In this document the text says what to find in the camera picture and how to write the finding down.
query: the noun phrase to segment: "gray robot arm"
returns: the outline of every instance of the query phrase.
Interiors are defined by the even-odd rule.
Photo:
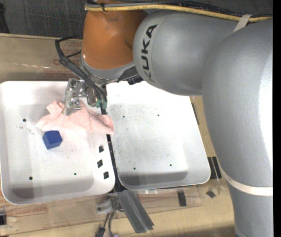
[[[273,20],[237,23],[182,12],[155,12],[141,23],[133,57],[149,84],[202,95],[211,139],[228,182],[236,236],[273,229]]]

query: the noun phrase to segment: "blue block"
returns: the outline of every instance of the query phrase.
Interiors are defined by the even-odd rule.
[[[59,131],[47,131],[43,135],[43,141],[47,149],[58,147],[63,139]]]

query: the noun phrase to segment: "pink towel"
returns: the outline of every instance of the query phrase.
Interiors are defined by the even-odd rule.
[[[42,117],[36,127],[43,131],[60,130],[60,129],[86,129],[104,134],[113,134],[113,121],[108,115],[97,114],[85,106],[80,101],[82,109],[74,112],[69,116],[62,113],[64,104],[54,100],[46,108],[50,114]]]

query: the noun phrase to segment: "white tray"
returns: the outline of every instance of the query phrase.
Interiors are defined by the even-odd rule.
[[[114,187],[105,135],[64,133],[62,144],[47,150],[43,132],[35,128],[48,113],[49,103],[64,100],[66,86],[67,82],[52,81],[0,84],[1,186],[11,203],[100,195]],[[114,121],[115,162],[127,189],[178,187],[209,179],[210,167],[188,97],[145,82],[112,83],[107,93],[107,112]]]

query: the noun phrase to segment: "white band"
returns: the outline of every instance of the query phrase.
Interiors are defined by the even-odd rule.
[[[273,187],[253,187],[253,186],[248,186],[242,183],[239,183],[232,179],[230,176],[228,176],[222,168],[220,168],[220,171],[226,181],[236,188],[239,191],[251,194],[251,195],[256,195],[256,196],[273,196]]]
[[[241,17],[241,19],[239,20],[236,28],[234,29],[234,32],[240,30],[241,28],[245,27],[249,21],[249,18],[251,17],[252,15],[249,15],[249,14],[246,14],[246,15],[243,15]]]

